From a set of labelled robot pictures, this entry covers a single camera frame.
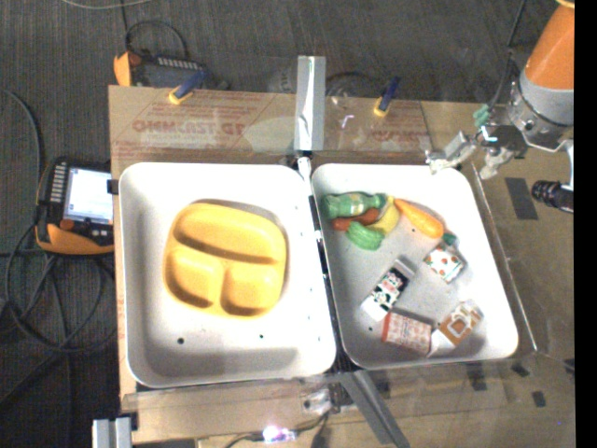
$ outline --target black floor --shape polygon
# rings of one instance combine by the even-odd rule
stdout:
[[[485,103],[508,43],[524,55],[556,7],[528,0],[513,35],[521,0],[155,0],[124,11],[88,8],[119,0],[69,1],[0,0],[2,274],[35,209],[35,128],[21,103],[41,132],[42,165],[61,155],[109,160],[107,86],[116,84],[112,62],[126,48],[127,29],[134,49],[184,56],[172,26],[214,85],[231,91],[278,91],[281,70],[298,55],[316,55],[326,57],[328,77],[357,72],[380,90],[400,77],[401,99]],[[147,21],[158,23],[134,26]],[[35,244],[29,238],[22,247]],[[21,309],[43,261],[27,253],[12,264],[8,296]],[[0,446],[90,446],[92,420],[118,414],[116,343],[101,344],[116,320],[112,260],[103,263],[56,262],[26,318],[53,349],[15,329],[7,311],[0,318]],[[64,329],[72,333],[85,321],[100,289],[95,313],[69,343],[93,350],[67,357],[55,345]],[[49,355],[53,363],[33,371]]]

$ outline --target white screen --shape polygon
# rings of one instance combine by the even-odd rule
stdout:
[[[111,224],[112,195],[107,190],[110,173],[70,168],[64,218],[91,219],[100,224]]]

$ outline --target yellow plate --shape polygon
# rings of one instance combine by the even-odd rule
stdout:
[[[174,219],[163,280],[178,300],[204,312],[251,317],[280,299],[286,239],[272,221],[213,203],[194,203]]]

